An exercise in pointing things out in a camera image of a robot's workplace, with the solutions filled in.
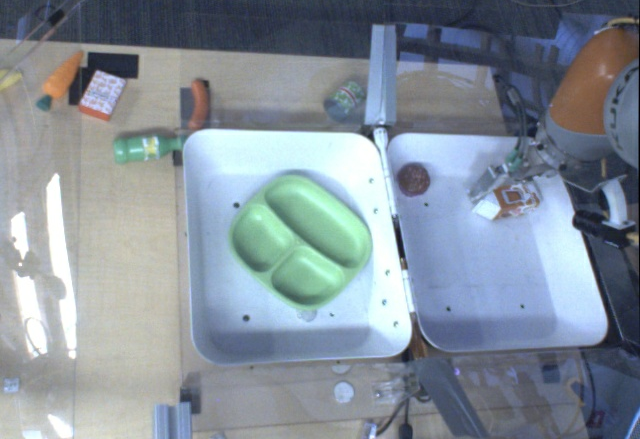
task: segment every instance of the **table surface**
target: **table surface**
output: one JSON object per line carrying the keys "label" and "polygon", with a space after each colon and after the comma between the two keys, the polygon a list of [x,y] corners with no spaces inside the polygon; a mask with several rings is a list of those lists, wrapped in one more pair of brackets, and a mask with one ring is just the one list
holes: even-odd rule
{"label": "table surface", "polygon": [[[140,57],[139,76],[127,82],[109,122],[78,113],[64,99],[54,102],[48,113],[34,108],[41,82],[78,47]],[[221,121],[263,121],[288,128],[308,123],[330,129],[336,125],[324,115],[322,100],[346,80],[366,82],[368,69],[367,60],[55,42],[32,54],[24,82],[15,91],[30,100],[21,105],[28,118],[21,125],[31,136],[44,129],[47,138],[58,139],[43,156],[55,161],[52,170],[61,180],[68,176],[63,207],[71,210],[65,227],[76,265],[71,294],[77,308],[75,365],[68,370],[67,360],[54,363],[47,373],[58,369],[62,375],[50,377],[42,391],[64,394],[74,402],[70,419],[75,437],[149,437],[153,406],[176,404],[179,388],[194,374],[218,388],[224,399],[210,416],[194,417],[202,430],[196,438],[209,438],[219,428],[226,429],[229,439],[329,434],[351,439],[358,437],[362,418],[381,419],[390,413],[392,407],[372,404],[370,390],[373,383],[390,377],[393,363],[358,364],[340,375],[331,363],[304,364],[288,372],[277,366],[223,369],[200,358],[189,341],[180,178],[170,157],[116,165],[111,148],[120,135],[177,128],[180,89],[194,78],[211,83],[215,117]],[[399,129],[506,134],[490,76],[485,66],[400,62]],[[52,132],[54,128],[64,131]],[[31,149],[21,147],[19,140],[15,146],[18,151]],[[356,388],[350,407],[332,400],[333,386],[342,379]],[[253,391],[250,397],[248,390]],[[318,392],[316,400],[311,398],[317,408],[295,408],[298,395],[313,390]],[[565,413],[568,424],[574,402],[559,398],[557,404],[554,413]],[[3,437],[18,437],[16,430],[28,429],[20,405],[18,396],[0,402]],[[479,413],[490,415],[493,423],[500,413],[510,415],[500,407],[498,401],[484,402]],[[412,414],[423,435],[448,437],[433,404],[416,405]]]}

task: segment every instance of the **green plate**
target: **green plate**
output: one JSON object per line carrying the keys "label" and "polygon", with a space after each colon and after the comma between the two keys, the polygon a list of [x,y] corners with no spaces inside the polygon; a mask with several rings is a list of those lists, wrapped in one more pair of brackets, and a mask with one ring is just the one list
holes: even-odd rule
{"label": "green plate", "polygon": [[308,178],[281,176],[234,218],[234,256],[274,295],[313,310],[335,298],[371,256],[367,226]]}

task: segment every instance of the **small box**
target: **small box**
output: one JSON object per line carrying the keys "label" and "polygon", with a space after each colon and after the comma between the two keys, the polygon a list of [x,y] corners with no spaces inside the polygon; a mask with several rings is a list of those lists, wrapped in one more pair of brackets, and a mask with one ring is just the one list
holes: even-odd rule
{"label": "small box", "polygon": [[515,183],[496,188],[473,208],[473,212],[495,220],[518,217],[529,213],[540,205],[537,188],[531,183]]}
{"label": "small box", "polygon": [[108,121],[126,84],[127,81],[124,78],[104,71],[96,71],[78,104],[78,110]]}

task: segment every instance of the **soda can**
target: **soda can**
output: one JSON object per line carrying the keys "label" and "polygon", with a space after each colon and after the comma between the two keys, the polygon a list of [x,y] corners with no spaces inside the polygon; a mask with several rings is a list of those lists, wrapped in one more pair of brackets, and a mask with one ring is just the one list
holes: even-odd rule
{"label": "soda can", "polygon": [[325,100],[324,110],[331,119],[342,122],[365,97],[364,89],[358,83],[350,81]]}

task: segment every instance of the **silver bracket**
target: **silver bracket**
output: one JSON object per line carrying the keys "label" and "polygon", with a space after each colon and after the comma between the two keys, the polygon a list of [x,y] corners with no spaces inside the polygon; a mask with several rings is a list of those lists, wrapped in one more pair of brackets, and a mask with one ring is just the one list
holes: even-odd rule
{"label": "silver bracket", "polygon": [[395,25],[373,25],[365,126],[393,126],[396,122],[396,61]]}
{"label": "silver bracket", "polygon": [[191,439],[191,403],[156,405],[153,411],[153,439]]}

